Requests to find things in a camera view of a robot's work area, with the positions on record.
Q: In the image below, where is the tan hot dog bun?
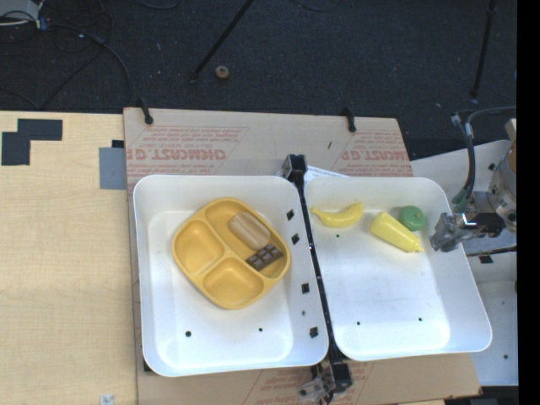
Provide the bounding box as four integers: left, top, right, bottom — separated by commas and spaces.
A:
227, 210, 272, 251

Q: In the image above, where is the green round can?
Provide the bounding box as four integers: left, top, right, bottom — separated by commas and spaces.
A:
397, 205, 426, 233

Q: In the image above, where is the black block with wires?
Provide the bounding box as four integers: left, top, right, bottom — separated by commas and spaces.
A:
279, 154, 308, 181
327, 361, 354, 395

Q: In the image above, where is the white plastic tray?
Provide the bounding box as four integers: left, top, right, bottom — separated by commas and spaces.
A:
132, 174, 331, 378
303, 176, 494, 363

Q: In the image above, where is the yellow squeeze bottle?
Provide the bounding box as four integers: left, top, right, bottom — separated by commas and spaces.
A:
369, 210, 425, 254

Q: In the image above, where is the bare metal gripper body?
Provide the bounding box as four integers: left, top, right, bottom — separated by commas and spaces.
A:
462, 191, 518, 240

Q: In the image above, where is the white paper sheet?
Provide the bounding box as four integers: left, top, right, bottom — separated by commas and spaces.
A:
305, 165, 349, 181

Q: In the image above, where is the yellow divided plate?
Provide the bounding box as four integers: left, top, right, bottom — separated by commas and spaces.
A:
170, 197, 293, 311

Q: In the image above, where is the yellow banana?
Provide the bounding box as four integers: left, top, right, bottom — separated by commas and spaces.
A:
310, 201, 365, 229

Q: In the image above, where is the brown chocolate bar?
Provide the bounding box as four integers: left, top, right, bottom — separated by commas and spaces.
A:
245, 243, 285, 273

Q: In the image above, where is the brown cardboard board red print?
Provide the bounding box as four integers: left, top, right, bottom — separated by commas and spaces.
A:
122, 106, 483, 405

